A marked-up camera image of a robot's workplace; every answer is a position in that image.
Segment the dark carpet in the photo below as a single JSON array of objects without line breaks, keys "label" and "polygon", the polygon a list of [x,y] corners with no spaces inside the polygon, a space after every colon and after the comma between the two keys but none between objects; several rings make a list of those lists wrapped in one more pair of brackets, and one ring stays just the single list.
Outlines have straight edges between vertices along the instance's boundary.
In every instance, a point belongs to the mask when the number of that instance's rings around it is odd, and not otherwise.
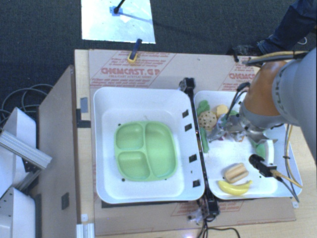
[{"label": "dark carpet", "polygon": [[[143,51],[225,54],[270,35],[295,0],[150,0],[156,44]],[[310,50],[316,35],[295,49]],[[55,84],[75,49],[130,50],[81,39],[81,0],[0,0],[0,103],[12,91]],[[17,105],[13,98],[8,110]]]}]

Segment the toy banana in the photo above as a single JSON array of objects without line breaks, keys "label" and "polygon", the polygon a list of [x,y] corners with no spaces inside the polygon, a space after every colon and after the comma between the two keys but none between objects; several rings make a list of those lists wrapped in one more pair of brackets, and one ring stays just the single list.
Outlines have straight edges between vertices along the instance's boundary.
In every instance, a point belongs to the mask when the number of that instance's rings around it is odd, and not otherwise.
[{"label": "toy banana", "polygon": [[235,195],[235,196],[239,196],[246,193],[249,190],[251,183],[252,181],[250,180],[244,184],[232,185],[223,180],[218,181],[218,185],[223,192],[231,194],[231,195]]}]

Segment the green plate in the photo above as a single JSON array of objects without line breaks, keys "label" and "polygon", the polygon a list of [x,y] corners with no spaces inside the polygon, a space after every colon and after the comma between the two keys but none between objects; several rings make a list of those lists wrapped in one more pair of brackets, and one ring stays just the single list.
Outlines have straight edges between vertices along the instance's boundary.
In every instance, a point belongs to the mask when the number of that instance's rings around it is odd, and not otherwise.
[{"label": "green plate", "polygon": [[166,179],[177,168],[173,135],[157,121],[122,124],[115,132],[114,153],[120,173],[133,181]]}]

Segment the jeans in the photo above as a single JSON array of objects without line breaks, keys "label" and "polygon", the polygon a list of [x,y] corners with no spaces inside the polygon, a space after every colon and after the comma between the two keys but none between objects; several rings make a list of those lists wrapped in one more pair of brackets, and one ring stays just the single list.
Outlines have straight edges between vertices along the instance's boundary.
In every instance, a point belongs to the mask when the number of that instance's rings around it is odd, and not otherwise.
[{"label": "jeans", "polygon": [[258,43],[263,54],[289,51],[316,26],[317,0],[297,0],[290,5],[274,33]]}]

